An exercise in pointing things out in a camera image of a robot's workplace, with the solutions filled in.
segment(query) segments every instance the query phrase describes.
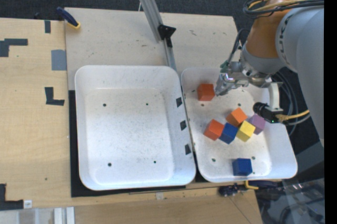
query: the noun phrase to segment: black connector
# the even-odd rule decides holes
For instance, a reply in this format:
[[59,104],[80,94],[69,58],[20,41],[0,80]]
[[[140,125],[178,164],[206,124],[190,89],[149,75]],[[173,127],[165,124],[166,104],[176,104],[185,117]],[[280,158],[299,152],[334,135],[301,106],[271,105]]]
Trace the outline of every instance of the black connector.
[[263,117],[269,123],[278,123],[279,119],[276,117],[276,115],[281,114],[282,111],[270,111],[267,109],[267,107],[267,104],[255,103],[253,106],[253,111],[260,117]]

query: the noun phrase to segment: wooden table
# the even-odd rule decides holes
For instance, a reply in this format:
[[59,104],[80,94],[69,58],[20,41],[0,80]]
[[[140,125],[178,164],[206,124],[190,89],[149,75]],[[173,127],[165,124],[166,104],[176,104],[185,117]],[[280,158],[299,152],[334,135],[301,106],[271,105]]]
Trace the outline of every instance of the wooden table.
[[[182,53],[191,42],[186,33],[191,37],[202,35],[195,28],[188,28],[186,21],[197,22],[195,19],[200,17],[182,14],[162,16],[168,25],[178,28],[176,39],[172,39],[177,68],[181,72],[189,64],[189,58]],[[209,67],[218,66],[226,59],[226,51],[231,50],[236,38],[235,23],[232,17],[202,17],[204,19],[199,20],[199,24],[195,23],[195,27],[207,28],[212,42],[221,40],[219,45],[223,46],[222,55],[214,51],[216,57],[206,60],[212,63]],[[177,24],[186,27],[179,30]],[[219,35],[214,30],[215,24],[218,32],[222,32],[219,39],[215,39]],[[232,185],[233,182],[192,182],[184,190],[165,191],[160,195],[142,192],[71,197],[68,75],[65,70],[52,70],[51,57],[52,50],[66,50],[67,27],[64,22],[51,21],[51,32],[46,33],[43,20],[0,19],[0,40],[28,39],[27,46],[10,45],[8,57],[0,57],[0,184],[7,184],[6,200],[31,200],[33,208],[75,206],[76,220],[81,220],[79,223],[90,223],[90,217],[98,215],[108,219],[120,211],[128,214],[130,220],[136,218],[135,212],[140,215],[148,212],[156,220],[162,214],[178,211],[176,219],[195,219],[194,223],[198,223],[198,216],[208,213],[221,221],[227,218],[229,223],[230,220],[237,220],[235,223],[262,223],[254,191],[235,197],[217,194],[218,186]],[[207,36],[199,41],[197,38],[193,40],[195,48],[203,45],[202,39],[207,39]],[[53,87],[54,99],[65,100],[64,105],[47,105],[45,87]],[[166,215],[162,222],[156,222],[172,223],[170,219]]]

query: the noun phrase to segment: black clamp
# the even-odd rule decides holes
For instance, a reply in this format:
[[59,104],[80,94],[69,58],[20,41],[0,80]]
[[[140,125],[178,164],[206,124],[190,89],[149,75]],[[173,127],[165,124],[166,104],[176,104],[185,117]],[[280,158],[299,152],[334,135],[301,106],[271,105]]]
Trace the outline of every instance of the black clamp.
[[162,40],[166,39],[168,47],[173,47],[171,42],[171,36],[175,32],[175,30],[176,28],[174,27],[169,27],[162,24],[158,26],[159,35]]

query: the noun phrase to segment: empty white tray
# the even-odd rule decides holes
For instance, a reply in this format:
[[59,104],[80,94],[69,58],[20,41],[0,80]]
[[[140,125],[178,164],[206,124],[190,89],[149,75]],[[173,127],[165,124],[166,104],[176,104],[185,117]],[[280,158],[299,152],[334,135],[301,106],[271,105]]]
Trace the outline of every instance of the empty white tray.
[[[262,133],[246,142],[235,138],[230,144],[204,136],[207,124],[215,119],[226,123],[226,116],[241,107],[248,117],[254,115],[253,105],[260,101],[269,103],[268,90],[249,85],[215,96],[211,101],[199,101],[197,87],[201,83],[215,86],[220,74],[218,68],[188,68],[182,73],[185,105],[194,143],[196,160],[201,175],[210,182],[228,182],[261,179],[286,179],[297,172],[297,161],[288,132],[283,124],[266,122]],[[233,175],[232,162],[249,158],[253,173],[247,177]]]
[[196,167],[176,71],[83,66],[75,75],[79,172],[92,190],[182,186]]

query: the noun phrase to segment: block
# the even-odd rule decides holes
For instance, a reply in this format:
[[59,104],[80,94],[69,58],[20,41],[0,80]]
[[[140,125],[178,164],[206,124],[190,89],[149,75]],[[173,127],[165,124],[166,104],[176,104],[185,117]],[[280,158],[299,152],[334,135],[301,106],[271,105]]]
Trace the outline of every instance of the block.
[[221,136],[223,128],[224,125],[222,123],[212,119],[204,131],[204,135],[215,141]]
[[244,113],[244,111],[238,107],[226,117],[226,120],[233,126],[238,127],[247,118],[248,116]]
[[244,122],[241,123],[239,129],[237,130],[236,136],[240,140],[246,142],[249,138],[252,137],[254,131],[255,126],[245,120]]
[[237,127],[226,122],[219,139],[225,142],[226,144],[230,144],[234,140],[237,130],[238,130]]
[[252,162],[250,159],[238,158],[232,162],[233,175],[247,176],[253,172]]
[[264,130],[265,127],[265,120],[263,117],[260,117],[257,114],[254,114],[249,120],[248,122],[252,125],[255,126],[255,134],[259,134],[260,132],[262,132]]
[[215,96],[213,84],[200,84],[196,91],[200,101],[210,101]]

